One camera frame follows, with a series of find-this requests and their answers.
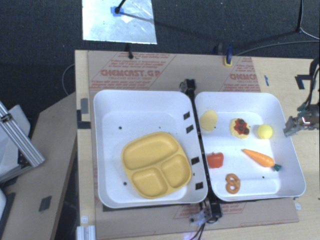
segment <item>toy carrot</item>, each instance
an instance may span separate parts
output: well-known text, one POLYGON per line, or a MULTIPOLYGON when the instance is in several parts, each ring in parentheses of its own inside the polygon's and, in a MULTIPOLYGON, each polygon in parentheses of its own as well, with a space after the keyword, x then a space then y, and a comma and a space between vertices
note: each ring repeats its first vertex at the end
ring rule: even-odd
POLYGON ((277 172, 281 168, 270 156, 249 149, 243 149, 243 152, 263 167, 273 167, 277 172))

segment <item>yellow plate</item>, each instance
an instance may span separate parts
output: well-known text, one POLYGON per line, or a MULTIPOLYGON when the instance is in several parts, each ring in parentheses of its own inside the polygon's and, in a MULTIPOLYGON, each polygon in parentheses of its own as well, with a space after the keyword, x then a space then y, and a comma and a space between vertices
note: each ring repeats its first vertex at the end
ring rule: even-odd
POLYGON ((121 162, 131 184, 144 198, 168 195, 191 179, 191 166, 179 142, 159 131, 124 146, 121 162))

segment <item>wooden table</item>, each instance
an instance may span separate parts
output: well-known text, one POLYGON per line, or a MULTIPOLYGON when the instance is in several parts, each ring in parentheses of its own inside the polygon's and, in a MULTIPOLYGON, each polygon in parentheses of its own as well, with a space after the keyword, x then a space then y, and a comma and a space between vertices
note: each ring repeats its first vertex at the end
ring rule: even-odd
MULTIPOLYGON (((297 107, 307 98, 309 85, 305 83, 305 90, 299 90, 294 76, 308 74, 312 60, 253 57, 252 61, 261 92, 271 93, 278 98, 286 119, 289 116, 297 116, 297 107)), ((89 98, 89 75, 88 70, 86 71, 89 66, 87 51, 76 51, 75 65, 77 71, 76 108, 80 112, 82 102, 89 98)), ((315 100, 318 102, 318 95, 318 93, 313 95, 313 103, 315 100)), ((81 124, 90 121, 90 106, 88 111, 79 113, 79 120, 81 124)), ((85 127, 79 128, 78 125, 77 137, 80 216, 81 225, 86 227, 96 223, 91 131, 85 127)), ((207 230, 204 231, 202 239, 268 240, 281 238, 296 240, 317 239, 320 236, 319 131, 300 131, 298 135, 292 137, 292 141, 306 181, 305 193, 294 201, 301 206, 301 209, 297 211, 300 221, 298 223, 207 230)), ((183 238, 183 233, 139 237, 142 240, 183 238)))

